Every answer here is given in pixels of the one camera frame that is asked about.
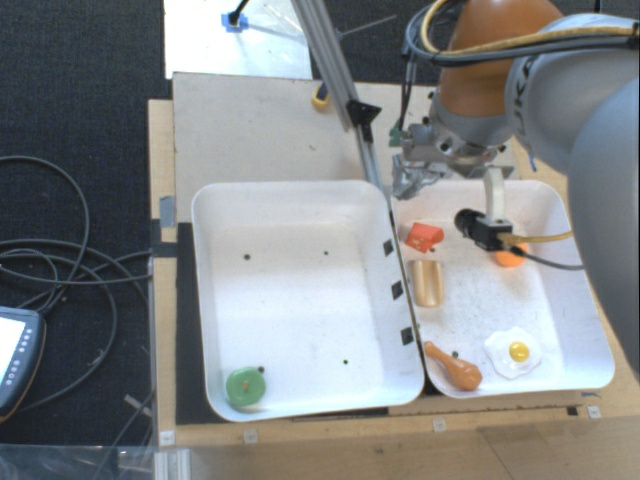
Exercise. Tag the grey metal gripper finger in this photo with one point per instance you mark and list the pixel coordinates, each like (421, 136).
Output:
(404, 180)
(426, 176)

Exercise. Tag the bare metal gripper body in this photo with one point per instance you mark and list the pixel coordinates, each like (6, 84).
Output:
(434, 148)

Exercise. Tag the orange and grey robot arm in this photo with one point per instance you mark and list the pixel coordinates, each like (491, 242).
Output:
(590, 118)

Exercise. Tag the red carton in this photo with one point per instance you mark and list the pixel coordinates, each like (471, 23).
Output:
(424, 236)

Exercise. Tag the tan hot dog bun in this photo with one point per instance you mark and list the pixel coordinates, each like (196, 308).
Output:
(427, 284)

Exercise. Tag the orange ball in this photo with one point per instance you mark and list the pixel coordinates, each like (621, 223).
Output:
(510, 259)

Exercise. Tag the white plastic tray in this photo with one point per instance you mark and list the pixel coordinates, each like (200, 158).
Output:
(500, 298)
(300, 308)

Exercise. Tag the brown chicken drumstick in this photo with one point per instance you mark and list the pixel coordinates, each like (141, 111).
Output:
(457, 369)

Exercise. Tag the white fried egg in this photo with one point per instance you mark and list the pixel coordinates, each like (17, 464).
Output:
(514, 353)

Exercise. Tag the green round disc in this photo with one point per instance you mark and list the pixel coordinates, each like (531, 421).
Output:
(245, 387)

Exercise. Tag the pale wood board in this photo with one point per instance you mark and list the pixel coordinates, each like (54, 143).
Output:
(165, 318)

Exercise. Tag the black cylinder on white bracket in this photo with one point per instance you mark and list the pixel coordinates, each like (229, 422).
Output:
(484, 230)

